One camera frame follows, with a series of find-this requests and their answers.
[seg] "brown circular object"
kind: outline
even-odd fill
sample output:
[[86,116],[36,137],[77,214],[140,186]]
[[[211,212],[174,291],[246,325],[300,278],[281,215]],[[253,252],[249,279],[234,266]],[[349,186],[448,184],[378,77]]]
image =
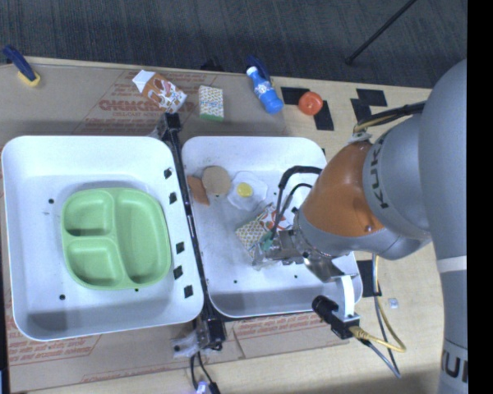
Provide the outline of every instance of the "brown circular object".
[[207,167],[202,181],[205,190],[214,195],[227,194],[231,186],[228,172],[223,167]]
[[316,115],[323,108],[323,99],[309,90],[299,98],[297,107],[306,115]]

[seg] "blue bottle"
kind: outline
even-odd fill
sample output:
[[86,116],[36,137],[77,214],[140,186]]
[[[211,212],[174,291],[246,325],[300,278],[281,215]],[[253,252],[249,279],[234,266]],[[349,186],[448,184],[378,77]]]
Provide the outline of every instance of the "blue bottle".
[[246,71],[246,75],[252,79],[254,83],[254,93],[265,105],[265,110],[268,114],[276,114],[283,109],[283,101],[279,99],[278,94],[267,79],[261,77],[257,67],[250,67]]

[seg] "green divided plate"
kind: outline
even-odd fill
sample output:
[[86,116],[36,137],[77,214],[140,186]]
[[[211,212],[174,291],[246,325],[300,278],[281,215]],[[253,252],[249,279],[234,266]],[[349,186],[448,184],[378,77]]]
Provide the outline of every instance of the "green divided plate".
[[160,281],[170,269],[164,212],[144,191],[78,191],[62,207],[61,230],[67,269],[83,286],[139,288]]

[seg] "gray carpet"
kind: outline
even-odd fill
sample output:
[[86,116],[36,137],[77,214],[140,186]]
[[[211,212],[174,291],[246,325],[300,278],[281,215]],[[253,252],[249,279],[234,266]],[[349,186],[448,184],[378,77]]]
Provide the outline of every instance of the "gray carpet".
[[431,88],[467,56],[468,0],[0,0],[0,62],[25,55]]

